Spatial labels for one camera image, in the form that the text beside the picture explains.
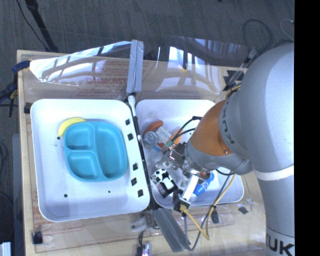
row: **wooden surface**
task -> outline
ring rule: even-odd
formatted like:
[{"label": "wooden surface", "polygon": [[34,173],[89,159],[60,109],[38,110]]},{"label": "wooden surface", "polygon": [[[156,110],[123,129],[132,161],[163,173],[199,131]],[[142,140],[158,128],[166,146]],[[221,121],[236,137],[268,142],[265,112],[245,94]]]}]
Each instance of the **wooden surface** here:
[{"label": "wooden surface", "polygon": [[[22,60],[22,55],[32,55],[35,52],[19,50],[17,52],[17,63]],[[31,187],[31,172],[35,172],[34,163],[29,159],[30,146],[27,136],[27,118],[24,113],[25,95],[23,74],[18,73],[18,92],[19,92],[19,131],[21,140],[21,171],[22,171],[22,193],[23,193],[23,227],[25,239],[25,255],[48,255],[48,256],[87,256],[87,255],[136,255],[138,246],[137,239],[130,239],[111,243],[102,243],[98,245],[89,245],[74,247],[69,249],[52,250],[42,253],[36,252],[36,246],[32,241],[32,233],[34,232],[34,217],[32,203],[32,187]],[[244,185],[244,196],[242,203],[246,199],[251,199],[252,209],[247,214],[242,214],[237,209],[239,205],[233,203],[230,206],[234,219],[233,225],[215,227],[209,229],[210,240],[206,240],[203,236],[200,237],[197,247],[194,251],[184,250],[174,253],[177,256],[188,255],[238,255],[238,256],[262,256],[264,255],[264,237],[265,237],[265,211],[262,201],[261,192],[258,181],[254,173],[246,174],[242,177]],[[198,232],[196,230],[189,231],[189,240],[194,244]],[[173,252],[168,245],[163,235],[145,237],[143,242],[151,243],[151,255],[169,256]]]}]

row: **white plastic tub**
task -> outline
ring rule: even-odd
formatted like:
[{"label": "white plastic tub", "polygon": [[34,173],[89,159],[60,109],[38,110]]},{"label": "white plastic tub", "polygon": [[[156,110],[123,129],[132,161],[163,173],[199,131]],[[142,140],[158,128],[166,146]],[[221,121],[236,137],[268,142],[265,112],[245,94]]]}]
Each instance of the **white plastic tub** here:
[{"label": "white plastic tub", "polygon": [[[88,182],[70,174],[64,137],[57,137],[60,124],[72,117],[107,122],[122,132],[128,156],[123,176]],[[63,222],[136,213],[148,206],[150,194],[138,140],[131,110],[125,103],[99,99],[41,99],[31,107],[31,125],[39,210],[46,219]]]},{"label": "white plastic tub", "polygon": [[[163,121],[163,127],[171,134],[175,133],[184,123],[190,120],[193,116],[203,117],[204,114],[214,105],[212,101],[200,99],[146,99],[140,101],[136,106],[136,114],[138,116],[138,124],[141,134],[155,121]],[[184,131],[197,126],[199,121],[190,122]],[[186,133],[181,137],[181,143],[187,142],[191,134]],[[147,163],[149,176],[156,170],[155,164],[162,157],[162,153],[156,151],[154,148],[145,148],[145,159]],[[219,168],[219,170],[228,173],[229,170]],[[183,179],[181,169],[174,170],[169,168],[168,173],[180,187]],[[211,205],[219,193],[220,188],[226,180],[225,175],[218,174],[214,171],[215,178],[210,183],[205,193],[200,194],[196,201],[191,204],[191,207]],[[156,202],[168,209],[173,208],[172,196],[163,198],[157,187],[151,182],[152,194]],[[233,203],[239,201],[244,194],[244,187],[242,180],[236,176],[233,184],[223,196],[219,203]]]}]

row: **blue bottle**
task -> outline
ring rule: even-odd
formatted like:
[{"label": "blue bottle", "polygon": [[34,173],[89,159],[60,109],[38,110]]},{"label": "blue bottle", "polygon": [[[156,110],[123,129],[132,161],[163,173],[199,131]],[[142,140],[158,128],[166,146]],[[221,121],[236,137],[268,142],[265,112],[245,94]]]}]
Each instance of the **blue bottle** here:
[{"label": "blue bottle", "polygon": [[194,191],[193,191],[193,193],[192,193],[192,195],[191,195],[191,197],[190,197],[190,201],[191,201],[191,202],[194,202],[194,201],[197,199],[198,195],[204,193],[204,192],[207,190],[207,188],[209,187],[210,182],[213,181],[214,178],[215,178],[215,175],[214,175],[214,173],[211,171],[211,172],[210,172],[210,177],[209,177],[208,179],[206,179],[206,180],[205,180],[204,182],[202,182],[201,184],[197,184],[197,185],[195,186],[195,189],[194,189]]}]

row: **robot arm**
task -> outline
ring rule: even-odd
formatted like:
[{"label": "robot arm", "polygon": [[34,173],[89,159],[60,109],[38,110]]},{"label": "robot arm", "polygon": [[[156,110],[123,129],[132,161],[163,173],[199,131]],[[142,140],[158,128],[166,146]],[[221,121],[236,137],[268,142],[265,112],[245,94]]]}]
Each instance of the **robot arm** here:
[{"label": "robot arm", "polygon": [[266,254],[295,255],[294,44],[247,70],[241,89],[212,107],[185,147],[186,168],[255,172],[266,213]]}]

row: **blue plate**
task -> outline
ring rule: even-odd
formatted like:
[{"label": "blue plate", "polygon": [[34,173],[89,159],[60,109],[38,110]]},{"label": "blue plate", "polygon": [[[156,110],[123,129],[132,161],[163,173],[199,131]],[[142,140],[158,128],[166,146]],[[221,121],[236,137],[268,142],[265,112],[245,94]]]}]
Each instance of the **blue plate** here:
[{"label": "blue plate", "polygon": [[68,170],[86,182],[111,181],[125,174],[128,167],[126,144],[121,131],[107,122],[80,122],[64,134]]}]

